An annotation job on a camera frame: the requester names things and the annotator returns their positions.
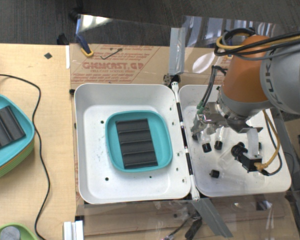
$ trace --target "yellow cable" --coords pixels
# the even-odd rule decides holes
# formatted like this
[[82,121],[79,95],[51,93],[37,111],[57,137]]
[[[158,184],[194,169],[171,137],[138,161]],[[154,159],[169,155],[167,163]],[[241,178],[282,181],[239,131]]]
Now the yellow cable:
[[[224,50],[232,50],[232,49],[236,49],[236,48],[240,48],[243,45],[224,45],[222,43],[220,43],[222,39],[222,36],[219,36],[216,40],[216,45],[220,48],[220,49],[224,49]],[[280,39],[280,40],[276,40],[276,41],[272,41],[272,42],[268,42],[268,43],[264,43],[261,44],[259,46],[256,47],[263,47],[263,46],[271,46],[271,45],[277,45],[277,44],[282,44],[282,43],[286,43],[286,42],[291,42],[291,41],[296,41],[296,40],[300,40],[300,35],[297,36],[293,36],[293,37],[288,37],[288,38],[284,38],[284,39]]]
[[254,166],[256,167],[256,169],[261,172],[263,169],[267,168],[272,162],[273,160],[276,158],[277,154],[279,153],[279,149],[280,149],[280,146],[281,146],[281,143],[280,143],[280,139],[279,139],[279,136],[278,136],[278,133],[276,132],[276,129],[274,127],[274,125],[272,124],[272,121],[270,120],[267,112],[265,110],[262,110],[263,114],[264,114],[264,117],[265,117],[265,120],[267,120],[267,122],[269,123],[269,125],[271,126],[271,129],[273,131],[273,134],[275,135],[276,137],[276,141],[277,141],[277,147],[272,155],[272,157],[269,159],[268,162],[266,163],[260,163],[260,162],[255,162],[254,163]]

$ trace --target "table top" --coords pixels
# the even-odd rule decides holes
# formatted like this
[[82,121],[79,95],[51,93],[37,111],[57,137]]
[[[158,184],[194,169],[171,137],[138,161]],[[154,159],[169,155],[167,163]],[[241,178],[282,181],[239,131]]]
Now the table top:
[[[51,190],[39,218],[37,230],[49,240],[62,239],[63,223],[75,220],[78,205],[73,97],[69,94],[71,72],[67,68],[66,49],[67,47],[63,45],[0,44],[0,74],[26,79],[41,88],[41,100],[34,122],[41,135],[42,158],[49,173]],[[38,100],[37,89],[17,79],[0,76],[0,94],[9,98],[30,119],[32,118]],[[8,223],[21,223],[35,232],[35,220],[48,189],[39,149],[39,139],[36,134],[33,152],[17,167],[0,178],[0,226]],[[256,239],[254,237],[261,235],[264,237],[285,235],[293,236],[295,238],[291,239],[297,240],[298,229],[289,202],[282,198],[280,200],[276,206],[276,212],[273,210],[268,213],[276,222],[270,234],[266,230],[261,232],[264,227],[269,227],[269,218],[256,216],[255,219],[253,217],[248,219],[243,216],[240,222],[236,222],[233,220],[235,215],[226,211],[224,199],[216,199],[215,204],[220,205],[218,211],[221,213],[224,211],[225,216],[229,216],[227,219],[230,224],[227,225],[231,232],[235,232],[236,239],[248,239],[244,232],[246,228],[249,228],[251,239]],[[131,219],[137,222],[138,217],[133,214],[131,216],[133,216]],[[118,221],[126,222],[125,217],[124,214],[111,212],[106,216],[104,214],[91,216],[85,221],[85,232],[93,235],[93,222],[95,221],[102,222],[101,225],[104,226],[113,224],[117,227]],[[145,227],[150,224],[150,220],[146,220]],[[173,228],[175,226],[174,224],[172,229],[168,228],[162,232],[168,234],[175,229]],[[158,233],[160,233],[160,228],[152,232],[140,233],[133,232],[133,230],[123,234],[98,233],[95,239],[157,239]],[[223,239],[223,237],[214,236],[208,227],[203,227],[200,234],[209,240]]]

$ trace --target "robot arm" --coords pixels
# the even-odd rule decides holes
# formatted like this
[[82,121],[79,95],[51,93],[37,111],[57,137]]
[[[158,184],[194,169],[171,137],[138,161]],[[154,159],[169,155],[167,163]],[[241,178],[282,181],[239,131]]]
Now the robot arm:
[[[232,55],[232,59],[218,90],[217,100],[197,107],[191,133],[196,138],[203,132],[212,134],[223,126],[238,134],[247,134],[248,152],[244,157],[247,157],[247,162],[242,165],[249,172],[262,168],[255,166],[260,162],[256,154],[258,132],[262,127],[252,127],[246,122],[270,108],[300,115],[300,32],[269,38],[254,34],[251,29],[243,30],[236,29],[234,34],[230,34],[232,37],[241,31],[249,35],[241,46],[218,52],[220,47],[230,46],[217,41],[215,54]],[[222,37],[224,42],[228,39],[227,35]]]

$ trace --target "white plastic tray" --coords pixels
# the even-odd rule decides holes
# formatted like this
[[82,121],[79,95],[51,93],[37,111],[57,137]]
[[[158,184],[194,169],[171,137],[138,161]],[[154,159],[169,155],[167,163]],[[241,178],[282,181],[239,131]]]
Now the white plastic tray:
[[[216,87],[211,92],[209,102],[217,100],[218,92]],[[239,195],[252,195],[252,194],[265,194],[284,192],[291,186],[291,176],[285,160],[283,150],[280,148],[279,152],[282,159],[281,170],[272,176],[263,176],[259,172],[249,172],[242,167],[242,164],[233,160],[229,167],[222,169],[218,165],[220,156],[226,150],[238,142],[248,144],[246,133],[236,133],[228,128],[230,134],[228,135],[227,142],[223,144],[222,150],[214,149],[215,134],[211,135],[212,151],[204,153],[199,143],[192,138],[191,127],[193,126],[193,119],[197,112],[197,104],[202,99],[206,92],[206,85],[186,85],[180,88],[179,97],[183,120],[185,124],[186,136],[189,145],[189,153],[191,156],[193,174],[196,182],[197,189],[207,197],[224,197],[224,196],[239,196]],[[267,110],[269,117],[273,118],[271,112]],[[275,148],[271,142],[268,134],[267,125],[262,112],[259,112],[248,122],[248,125],[253,127],[263,127],[259,132],[259,142],[262,144],[263,159],[265,163],[273,155]],[[274,172],[279,167],[279,159],[276,158],[270,166],[266,169],[268,172]],[[210,177],[211,170],[219,170],[224,173],[225,178],[212,178]],[[241,184],[238,184],[236,179],[242,179]]]
[[[191,188],[174,93],[160,84],[86,83],[74,93],[78,188],[90,204],[173,200]],[[161,169],[124,172],[109,157],[105,125],[114,113],[146,110],[159,113],[168,128],[171,163]]]

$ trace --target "green bowl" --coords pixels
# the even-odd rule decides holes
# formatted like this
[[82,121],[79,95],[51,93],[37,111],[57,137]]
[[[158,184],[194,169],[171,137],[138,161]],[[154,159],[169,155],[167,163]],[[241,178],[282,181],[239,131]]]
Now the green bowl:
[[25,226],[20,223],[8,223],[0,226],[0,233],[1,231],[9,226],[13,226],[20,231],[20,239],[21,240],[38,240],[38,238]]

